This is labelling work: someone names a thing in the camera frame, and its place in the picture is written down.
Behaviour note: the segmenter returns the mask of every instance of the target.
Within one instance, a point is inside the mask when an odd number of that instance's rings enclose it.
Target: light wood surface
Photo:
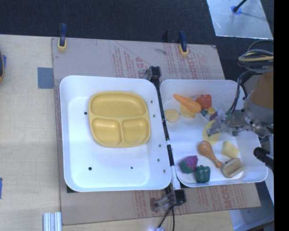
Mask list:
[[[53,89],[38,88],[38,67],[52,68],[50,37],[0,35],[0,231],[41,231],[43,213],[60,211]],[[153,231],[162,218],[63,226],[64,231]],[[172,229],[172,216],[163,226]],[[232,231],[229,211],[175,216],[178,231]]]

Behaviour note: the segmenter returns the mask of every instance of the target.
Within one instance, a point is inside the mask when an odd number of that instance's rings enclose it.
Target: white tray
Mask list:
[[[147,104],[151,135],[129,148],[99,145],[90,130],[88,104],[102,91],[128,91]],[[145,79],[67,76],[60,83],[64,178],[77,192],[159,190],[171,180],[167,143],[155,86]]]
[[[180,111],[180,104],[174,99],[173,94],[195,97],[202,94],[210,94],[212,96],[212,106],[225,112],[233,103],[236,88],[237,83],[231,80],[169,79],[161,83],[160,93],[164,110],[173,108]],[[237,109],[243,108],[243,96],[244,92],[241,89]],[[253,155],[253,150],[256,147],[260,147],[260,142],[258,136],[252,131],[242,131],[238,136],[234,137],[231,134],[231,130],[226,128],[221,131],[218,142],[212,146],[215,156],[223,163],[230,159],[221,154],[224,141],[230,141],[239,149],[238,157],[245,165],[245,170],[233,178],[223,176],[220,169],[216,168],[212,161],[198,153],[197,146],[202,141],[202,132],[209,118],[208,115],[203,117],[201,113],[197,113],[195,118],[186,118],[181,115],[179,120],[174,123],[166,122],[178,180],[188,187],[227,185],[265,180],[268,169],[263,162]],[[210,167],[209,182],[197,183],[193,173],[185,174],[180,170],[179,162],[190,155],[198,156],[198,166]]]

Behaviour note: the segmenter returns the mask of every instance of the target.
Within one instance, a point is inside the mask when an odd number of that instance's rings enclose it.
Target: orange carrot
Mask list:
[[[183,106],[189,109],[191,112],[198,113],[201,111],[201,105],[187,97],[174,94],[173,97],[180,102]]]

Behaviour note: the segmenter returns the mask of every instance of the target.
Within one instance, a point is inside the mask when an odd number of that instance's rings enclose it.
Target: yellow plate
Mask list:
[[[150,138],[147,105],[132,92],[106,91],[89,101],[90,128],[94,139],[106,147],[139,146]]]

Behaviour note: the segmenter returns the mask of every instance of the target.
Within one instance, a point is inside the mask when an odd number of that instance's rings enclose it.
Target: cardboard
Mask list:
[[[151,201],[158,191],[74,192],[64,180],[61,133],[61,80],[68,75],[143,78],[150,66],[160,66],[166,79],[224,79],[217,50],[212,45],[188,45],[181,55],[178,44],[68,38],[66,49],[52,39],[53,77],[63,225],[163,216]],[[184,188],[187,202],[175,214],[190,214],[260,206],[254,183]]]

